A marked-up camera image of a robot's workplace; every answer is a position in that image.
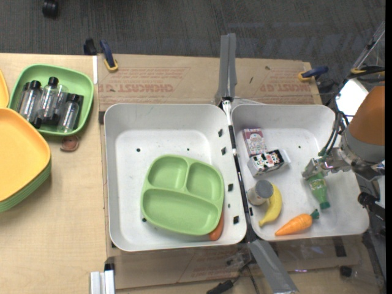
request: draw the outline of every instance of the chair caster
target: chair caster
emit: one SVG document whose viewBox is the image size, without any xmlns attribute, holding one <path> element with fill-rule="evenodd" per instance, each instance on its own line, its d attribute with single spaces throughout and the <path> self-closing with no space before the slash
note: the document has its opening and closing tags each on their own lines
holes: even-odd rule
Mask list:
<svg viewBox="0 0 392 294">
<path fill-rule="evenodd" d="M 44 0 L 42 6 L 42 13 L 48 17 L 57 16 L 59 4 L 56 1 Z"/>
</svg>

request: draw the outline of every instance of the yellow plate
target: yellow plate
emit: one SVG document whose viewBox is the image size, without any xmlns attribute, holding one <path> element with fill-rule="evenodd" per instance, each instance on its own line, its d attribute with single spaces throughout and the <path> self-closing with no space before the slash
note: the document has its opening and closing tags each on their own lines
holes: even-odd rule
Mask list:
<svg viewBox="0 0 392 294">
<path fill-rule="evenodd" d="M 0 202 L 40 175 L 50 160 L 41 134 L 16 111 L 0 108 Z"/>
<path fill-rule="evenodd" d="M 10 96 L 8 94 L 6 80 L 0 70 L 0 108 L 6 108 L 8 105 Z"/>
</svg>

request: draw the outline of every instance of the white plastic tub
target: white plastic tub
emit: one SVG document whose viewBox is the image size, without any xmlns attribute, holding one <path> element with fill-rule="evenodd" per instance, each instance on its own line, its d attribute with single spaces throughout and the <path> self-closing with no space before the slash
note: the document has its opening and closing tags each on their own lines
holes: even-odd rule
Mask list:
<svg viewBox="0 0 392 294">
<path fill-rule="evenodd" d="M 239 105 L 232 111 L 236 146 L 245 189 L 255 185 L 258 179 L 266 179 L 281 191 L 283 206 L 280 216 L 274 221 L 258 226 L 265 215 L 268 204 L 252 206 L 252 228 L 268 241 L 323 236 L 357 235 L 368 229 L 369 216 L 358 203 L 360 188 L 353 172 L 330 173 L 326 178 L 331 207 L 320 210 L 301 172 L 311 158 L 327 142 L 334 123 L 334 113 L 322 105 Z M 286 150 L 291 163 L 275 171 L 254 178 L 247 167 L 249 160 L 242 130 L 262 129 L 267 150 Z M 318 209 L 320 219 L 312 227 L 295 235 L 275 236 L 275 231 L 291 218 L 301 213 Z"/>
<path fill-rule="evenodd" d="M 106 111 L 104 121 L 109 231 L 118 248 L 135 252 L 231 245 L 244 238 L 243 203 L 227 118 L 221 109 L 214 105 L 117 104 Z M 153 160 L 166 154 L 206 162 L 222 174 L 224 229 L 217 241 L 210 241 L 208 235 L 173 233 L 143 221 L 140 197 L 145 176 Z"/>
</svg>

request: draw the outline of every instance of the toy banana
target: toy banana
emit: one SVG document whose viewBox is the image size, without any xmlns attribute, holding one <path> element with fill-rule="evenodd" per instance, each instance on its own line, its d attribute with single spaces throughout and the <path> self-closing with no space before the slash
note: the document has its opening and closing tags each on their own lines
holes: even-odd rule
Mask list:
<svg viewBox="0 0 392 294">
<path fill-rule="evenodd" d="M 268 199 L 269 205 L 264 215 L 264 218 L 258 222 L 259 226 L 265 225 L 267 222 L 272 222 L 280 215 L 282 210 L 282 195 L 280 190 L 272 184 L 274 192 Z"/>
</svg>

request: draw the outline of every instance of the green bottle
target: green bottle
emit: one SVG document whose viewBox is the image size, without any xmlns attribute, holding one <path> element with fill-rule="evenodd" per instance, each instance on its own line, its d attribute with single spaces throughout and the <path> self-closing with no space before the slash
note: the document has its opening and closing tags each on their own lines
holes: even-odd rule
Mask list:
<svg viewBox="0 0 392 294">
<path fill-rule="evenodd" d="M 313 196 L 320 203 L 320 208 L 321 209 L 329 208 L 331 205 L 326 197 L 327 187 L 323 174 L 320 172 L 314 176 L 311 176 L 306 181 L 311 187 Z"/>
</svg>

